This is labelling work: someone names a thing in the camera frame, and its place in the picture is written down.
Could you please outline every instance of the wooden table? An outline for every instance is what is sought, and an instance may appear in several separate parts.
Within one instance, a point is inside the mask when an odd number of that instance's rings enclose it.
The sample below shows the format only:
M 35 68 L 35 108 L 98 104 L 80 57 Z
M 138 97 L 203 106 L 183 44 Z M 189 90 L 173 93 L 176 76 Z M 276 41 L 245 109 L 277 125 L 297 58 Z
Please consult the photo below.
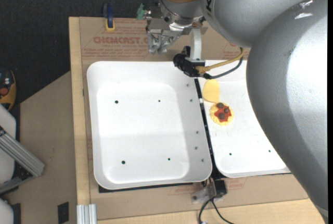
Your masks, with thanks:
M 76 191 L 79 205 L 91 203 L 87 163 L 83 79 L 80 46 L 80 19 L 69 19 L 70 54 L 73 95 L 73 120 L 75 140 Z M 324 223 L 309 199 L 222 208 L 221 214 L 229 221 L 241 223 Z M 99 221 L 99 224 L 196 224 L 198 211 L 140 216 Z M 206 209 L 202 219 L 211 223 L 223 223 L 214 209 Z

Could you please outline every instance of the blue clamp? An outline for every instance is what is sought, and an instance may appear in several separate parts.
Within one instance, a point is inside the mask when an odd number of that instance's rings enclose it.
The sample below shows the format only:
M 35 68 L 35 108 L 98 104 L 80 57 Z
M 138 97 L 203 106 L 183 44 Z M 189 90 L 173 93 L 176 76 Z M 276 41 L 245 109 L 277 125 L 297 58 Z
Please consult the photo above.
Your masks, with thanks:
M 113 31 L 116 26 L 113 19 L 113 6 L 109 4 L 104 4 L 102 9 L 102 15 L 106 18 L 105 28 L 107 31 Z

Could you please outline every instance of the cardboard board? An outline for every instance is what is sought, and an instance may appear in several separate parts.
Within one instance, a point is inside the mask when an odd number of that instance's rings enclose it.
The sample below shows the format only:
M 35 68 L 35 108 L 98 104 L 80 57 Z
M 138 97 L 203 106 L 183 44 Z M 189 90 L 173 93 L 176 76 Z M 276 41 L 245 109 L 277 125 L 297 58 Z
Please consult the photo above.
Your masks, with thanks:
M 166 54 L 148 52 L 145 21 L 115 19 L 116 29 L 107 32 L 103 18 L 80 18 L 83 93 L 87 135 L 87 154 L 91 203 L 97 205 L 99 220 L 130 216 L 195 210 L 190 194 L 202 188 L 201 183 L 163 186 L 142 190 L 99 193 L 94 179 L 91 122 L 89 115 L 86 72 L 90 64 L 100 60 L 170 61 L 189 45 L 189 36 L 182 36 Z M 239 53 L 211 27 L 202 37 L 203 59 L 230 59 Z M 217 203 L 219 207 L 289 201 L 307 198 L 307 194 L 291 174 L 226 179 L 228 194 Z

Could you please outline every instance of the white tray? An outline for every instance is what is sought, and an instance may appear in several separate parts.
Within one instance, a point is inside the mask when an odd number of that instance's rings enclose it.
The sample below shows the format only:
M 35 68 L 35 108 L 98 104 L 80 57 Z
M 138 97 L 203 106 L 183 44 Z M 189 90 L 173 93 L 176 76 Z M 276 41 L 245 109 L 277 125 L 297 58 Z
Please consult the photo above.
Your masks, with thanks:
M 87 82 L 99 185 L 115 190 L 210 176 L 193 78 L 172 62 L 99 61 Z
M 221 62 L 208 60 L 206 66 Z M 209 116 L 213 103 L 204 101 L 215 164 L 225 176 L 235 178 L 290 172 L 275 152 L 253 112 L 246 86 L 246 61 L 234 72 L 218 78 L 220 100 L 234 111 L 227 126 L 219 126 Z M 213 69 L 212 75 L 228 71 L 237 62 Z M 201 90 L 206 80 L 200 78 Z

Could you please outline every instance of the black connector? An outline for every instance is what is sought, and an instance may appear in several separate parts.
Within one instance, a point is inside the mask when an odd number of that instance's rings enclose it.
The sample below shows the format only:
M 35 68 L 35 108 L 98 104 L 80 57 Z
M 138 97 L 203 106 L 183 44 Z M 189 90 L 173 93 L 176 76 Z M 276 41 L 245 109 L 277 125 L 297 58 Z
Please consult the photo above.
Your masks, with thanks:
M 228 193 L 227 186 L 225 185 L 224 180 L 218 179 L 214 180 L 216 196 L 215 198 L 221 198 L 222 196 Z
M 202 75 L 196 69 L 196 66 L 204 66 L 205 61 L 202 60 L 191 60 L 189 59 L 190 47 L 185 46 L 180 54 L 176 54 L 173 58 L 173 64 L 179 70 L 184 72 L 189 77 L 201 77 Z

